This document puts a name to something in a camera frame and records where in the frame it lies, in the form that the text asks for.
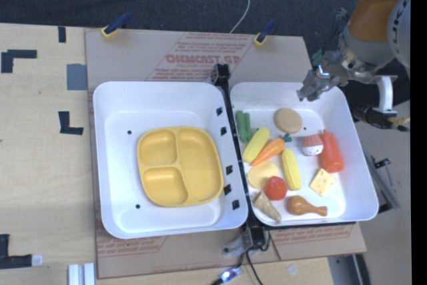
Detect orange carrot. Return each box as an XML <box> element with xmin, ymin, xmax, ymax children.
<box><xmin>250</xmin><ymin>133</ymin><xmax>293</xmax><ymax>168</ymax></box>

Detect white plastic tray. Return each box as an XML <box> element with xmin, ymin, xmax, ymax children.
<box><xmin>230</xmin><ymin>81</ymin><xmax>380</xmax><ymax>228</ymax></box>
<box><xmin>92</xmin><ymin>80</ymin><xmax>250</xmax><ymax>240</ymax></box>

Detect thin black rod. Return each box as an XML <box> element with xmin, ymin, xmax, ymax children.
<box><xmin>220</xmin><ymin>78</ymin><xmax>258</xmax><ymax>228</ymax></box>

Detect black cylinder on white bracket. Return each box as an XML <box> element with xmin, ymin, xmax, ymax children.
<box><xmin>352</xmin><ymin>74</ymin><xmax>402</xmax><ymax>129</ymax></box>

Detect tan round biscuit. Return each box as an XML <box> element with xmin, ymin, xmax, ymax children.
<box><xmin>274</xmin><ymin>107</ymin><xmax>304</xmax><ymax>135</ymax></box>

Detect yellow divided plate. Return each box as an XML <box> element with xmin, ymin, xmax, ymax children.
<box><xmin>136</xmin><ymin>125</ymin><xmax>225</xmax><ymax>208</ymax></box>

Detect brown cardboard board red print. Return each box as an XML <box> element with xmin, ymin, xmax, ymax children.
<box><xmin>84</xmin><ymin>27</ymin><xmax>368</xmax><ymax>280</ymax></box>

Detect red tomato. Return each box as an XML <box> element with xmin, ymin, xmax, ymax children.
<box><xmin>263</xmin><ymin>176</ymin><xmax>289</xmax><ymax>202</ymax></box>

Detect brown chicken drumstick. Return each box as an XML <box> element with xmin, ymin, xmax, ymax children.
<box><xmin>286</xmin><ymin>195</ymin><xmax>328</xmax><ymax>218</ymax></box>

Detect green pea pods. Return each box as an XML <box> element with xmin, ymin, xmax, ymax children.
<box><xmin>235</xmin><ymin>109</ymin><xmax>254</xmax><ymax>144</ymax></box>

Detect yellow cheese wedge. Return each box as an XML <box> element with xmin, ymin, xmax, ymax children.
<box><xmin>308</xmin><ymin>168</ymin><xmax>337</xmax><ymax>198</ymax></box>

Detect yellow corn cob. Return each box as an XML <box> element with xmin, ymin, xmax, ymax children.
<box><xmin>242</xmin><ymin>126</ymin><xmax>271</xmax><ymax>164</ymax></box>
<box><xmin>280</xmin><ymin>147</ymin><xmax>303</xmax><ymax>192</ymax></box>

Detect black block with wires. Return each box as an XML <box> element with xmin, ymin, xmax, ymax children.
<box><xmin>246</xmin><ymin>224</ymin><xmax>268</xmax><ymax>250</ymax></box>
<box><xmin>211</xmin><ymin>63</ymin><xmax>232</xmax><ymax>88</ymax></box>

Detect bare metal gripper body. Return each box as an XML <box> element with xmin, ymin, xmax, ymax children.
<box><xmin>311</xmin><ymin>49</ymin><xmax>381</xmax><ymax>88</ymax></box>

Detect orange bottle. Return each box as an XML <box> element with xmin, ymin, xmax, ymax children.
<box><xmin>320</xmin><ymin>129</ymin><xmax>345</xmax><ymax>174</ymax></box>

